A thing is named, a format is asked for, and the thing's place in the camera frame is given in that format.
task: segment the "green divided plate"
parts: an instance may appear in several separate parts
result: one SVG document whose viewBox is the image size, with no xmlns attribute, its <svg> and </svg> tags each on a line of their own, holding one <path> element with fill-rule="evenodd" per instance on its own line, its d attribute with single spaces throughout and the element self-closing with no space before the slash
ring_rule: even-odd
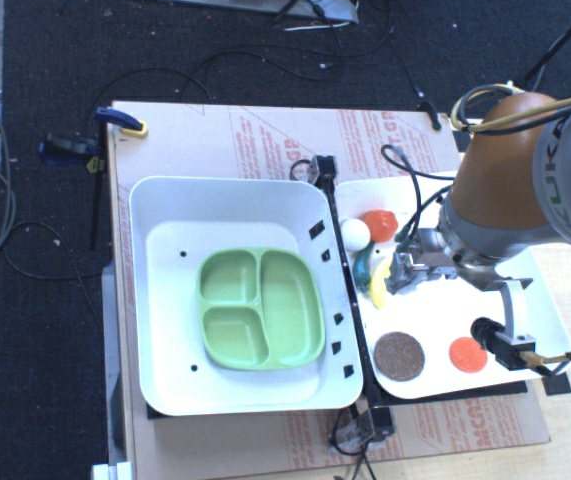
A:
<svg viewBox="0 0 571 480">
<path fill-rule="evenodd" d="M 239 370 L 293 368 L 325 345 L 314 274 L 298 254 L 272 248 L 218 251 L 197 277 L 201 333 L 209 356 Z"/>
</svg>

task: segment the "banana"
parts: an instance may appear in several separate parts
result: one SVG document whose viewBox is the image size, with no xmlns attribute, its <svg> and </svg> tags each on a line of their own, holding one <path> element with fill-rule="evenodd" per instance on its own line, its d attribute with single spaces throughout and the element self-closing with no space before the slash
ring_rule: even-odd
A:
<svg viewBox="0 0 571 480">
<path fill-rule="evenodd" d="M 372 273 L 372 280 L 369 283 L 369 296 L 378 309 L 385 307 L 389 301 L 390 293 L 385 286 L 385 278 L 389 277 L 389 268 L 392 264 L 392 258 L 383 258 Z"/>
</svg>

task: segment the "brown disc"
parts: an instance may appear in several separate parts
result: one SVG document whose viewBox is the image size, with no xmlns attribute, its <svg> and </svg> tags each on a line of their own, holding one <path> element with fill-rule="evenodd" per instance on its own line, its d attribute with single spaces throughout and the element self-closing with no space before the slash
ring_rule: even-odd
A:
<svg viewBox="0 0 571 480">
<path fill-rule="evenodd" d="M 376 342 L 374 362 L 392 380 L 412 380 L 425 367 L 425 353 L 413 336 L 404 332 L 390 332 Z"/>
</svg>

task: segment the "white plastic tray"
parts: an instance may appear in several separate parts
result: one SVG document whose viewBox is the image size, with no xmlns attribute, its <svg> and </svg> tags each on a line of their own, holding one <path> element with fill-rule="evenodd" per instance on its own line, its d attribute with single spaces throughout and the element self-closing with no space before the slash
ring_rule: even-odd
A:
<svg viewBox="0 0 571 480">
<path fill-rule="evenodd" d="M 446 182 L 422 179 L 423 200 L 445 185 Z M 359 218 L 370 210 L 391 210 L 401 227 L 416 209 L 414 188 L 411 179 L 405 176 L 342 183 L 336 189 L 336 204 L 340 219 Z M 439 208 L 438 204 L 428 207 L 421 217 L 422 227 L 436 225 Z M 391 260 L 395 246 L 393 240 L 378 244 L 372 263 Z M 526 250 L 504 262 L 497 271 L 503 276 L 534 279 L 524 293 L 528 332 L 537 339 L 537 352 L 556 356 L 571 350 L 570 339 L 531 251 Z M 456 338 L 470 336 L 470 327 L 476 318 L 486 316 L 505 322 L 499 292 L 480 292 L 462 279 L 439 279 L 419 284 L 414 293 L 388 294 L 387 298 L 386 306 L 377 309 L 369 296 L 360 291 L 358 295 L 372 361 L 376 342 L 391 331 L 414 336 L 425 352 L 422 373 L 410 381 L 394 381 L 374 366 L 378 382 L 390 394 L 415 399 L 539 377 L 530 370 L 510 372 L 491 354 L 485 368 L 478 373 L 464 373 L 449 360 L 449 345 Z"/>
<path fill-rule="evenodd" d="M 311 410 L 358 398 L 363 376 L 354 323 L 320 190 L 290 181 L 150 177 L 132 189 L 130 218 L 141 389 L 152 408 L 170 416 Z M 310 229 L 321 221 L 325 229 L 312 239 Z M 298 368 L 241 371 L 208 357 L 197 270 L 209 254 L 231 247 L 284 248 L 305 258 L 324 310 L 318 359 Z"/>
</svg>

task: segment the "white ball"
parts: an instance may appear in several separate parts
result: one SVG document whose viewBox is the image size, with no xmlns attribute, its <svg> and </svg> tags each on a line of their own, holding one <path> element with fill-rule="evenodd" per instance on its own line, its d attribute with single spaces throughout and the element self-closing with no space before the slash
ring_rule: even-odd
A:
<svg viewBox="0 0 571 480">
<path fill-rule="evenodd" d="M 345 219 L 341 224 L 343 245 L 348 251 L 361 251 L 367 247 L 371 233 L 367 224 L 360 219 Z"/>
</svg>

